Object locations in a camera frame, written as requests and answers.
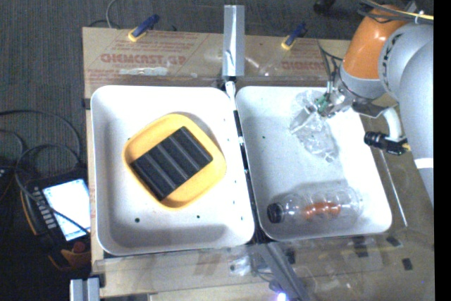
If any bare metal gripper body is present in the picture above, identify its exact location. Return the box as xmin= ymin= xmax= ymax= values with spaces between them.
xmin=316 ymin=82 xmax=355 ymax=119

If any clear plastic bottle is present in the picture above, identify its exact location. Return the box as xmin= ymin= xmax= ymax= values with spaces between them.
xmin=289 ymin=89 xmax=340 ymax=164

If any white plastic tray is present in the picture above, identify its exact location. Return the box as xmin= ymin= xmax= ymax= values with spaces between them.
xmin=234 ymin=85 xmax=393 ymax=242
xmin=89 ymin=85 xmax=256 ymax=257

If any clear bottle with black cap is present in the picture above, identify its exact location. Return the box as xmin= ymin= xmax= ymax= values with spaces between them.
xmin=266 ymin=185 xmax=362 ymax=225

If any black ribbed rectangular block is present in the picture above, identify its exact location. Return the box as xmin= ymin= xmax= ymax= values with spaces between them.
xmin=129 ymin=125 xmax=214 ymax=202

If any yellow plate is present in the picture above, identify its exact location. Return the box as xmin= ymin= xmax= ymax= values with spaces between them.
xmin=121 ymin=112 xmax=228 ymax=210

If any brown cardboard board red print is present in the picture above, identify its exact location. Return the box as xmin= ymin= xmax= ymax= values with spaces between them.
xmin=81 ymin=26 xmax=435 ymax=297

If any black cylinder on white bracket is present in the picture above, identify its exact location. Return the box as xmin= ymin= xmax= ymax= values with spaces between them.
xmin=363 ymin=106 xmax=409 ymax=156

